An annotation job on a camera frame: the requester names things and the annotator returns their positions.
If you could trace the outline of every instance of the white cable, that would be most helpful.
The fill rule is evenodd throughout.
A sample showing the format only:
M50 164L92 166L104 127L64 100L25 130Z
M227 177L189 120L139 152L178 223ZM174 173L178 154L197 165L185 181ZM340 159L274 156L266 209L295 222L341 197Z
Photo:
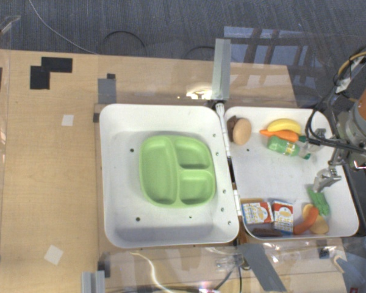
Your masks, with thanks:
M88 52L88 53L91 53L91 54L98 54L98 53L96 53L96 52L92 52L92 51L90 51L90 50L87 50L87 49L85 49L85 48L83 48L83 47L81 47L81 46L79 46L79 45L77 45L77 44L75 44L74 42L72 42L71 40L69 40L68 38L66 38L65 36L63 36L63 35L61 35L59 32L57 32L55 29L53 29L47 22L45 22L44 20L43 20L43 18L39 15L39 13L38 13L38 11L37 11L37 9L35 8L35 6L34 6L34 3L32 3L32 1L31 0L28 0L29 1L29 3L30 3L30 5L31 5L31 7L32 7L32 9L34 10L34 12L35 12L35 14L38 16L38 18L40 19L40 21L42 22L42 24L44 24L48 29L50 29L53 33L55 33L56 35L58 35L59 37L61 37L61 38L63 38L64 40L66 40L67 42L69 42L71 45L74 45L75 47L77 47L77 48L79 48L80 50L83 50L83 51L85 51L85 52Z

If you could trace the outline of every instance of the toy carrot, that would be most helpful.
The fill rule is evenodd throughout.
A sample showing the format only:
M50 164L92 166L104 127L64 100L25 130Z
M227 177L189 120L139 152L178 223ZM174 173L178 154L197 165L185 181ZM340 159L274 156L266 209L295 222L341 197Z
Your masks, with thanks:
M297 142L298 141L298 134L291 130L279 130L279 131L268 131L268 130L260 130L261 134L271 137L277 136L278 138L290 141L290 142Z
M306 219L298 224L297 226L294 226L293 232L294 234L301 234L304 233L306 230L308 230L316 221L318 216L318 209L315 207L312 207L309 210L309 213L306 217Z

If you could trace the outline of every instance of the green bottle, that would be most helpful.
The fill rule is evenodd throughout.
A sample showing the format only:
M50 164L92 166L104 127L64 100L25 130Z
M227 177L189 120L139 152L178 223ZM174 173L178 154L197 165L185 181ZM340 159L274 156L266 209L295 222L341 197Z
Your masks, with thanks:
M297 144L276 136L271 136L268 139L267 148L286 156L297 156L300 152L300 147Z

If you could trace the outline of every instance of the yellow cable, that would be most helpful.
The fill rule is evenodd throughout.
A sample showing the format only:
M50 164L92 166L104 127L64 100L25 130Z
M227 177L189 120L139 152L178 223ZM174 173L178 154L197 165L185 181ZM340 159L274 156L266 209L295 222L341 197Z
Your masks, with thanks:
M342 74L342 71L348 66L348 64L355 60L357 57L366 56L366 51L360 52L358 54L353 55L350 57L346 62L343 63L343 65L339 68L339 71L337 72L337 75L340 76Z

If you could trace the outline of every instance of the green plate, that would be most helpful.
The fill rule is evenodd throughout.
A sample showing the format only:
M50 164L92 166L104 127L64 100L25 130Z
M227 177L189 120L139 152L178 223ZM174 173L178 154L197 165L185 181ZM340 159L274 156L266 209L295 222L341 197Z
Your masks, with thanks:
M154 136L140 150L140 182L154 205L202 205L215 193L212 156L201 141L184 136Z

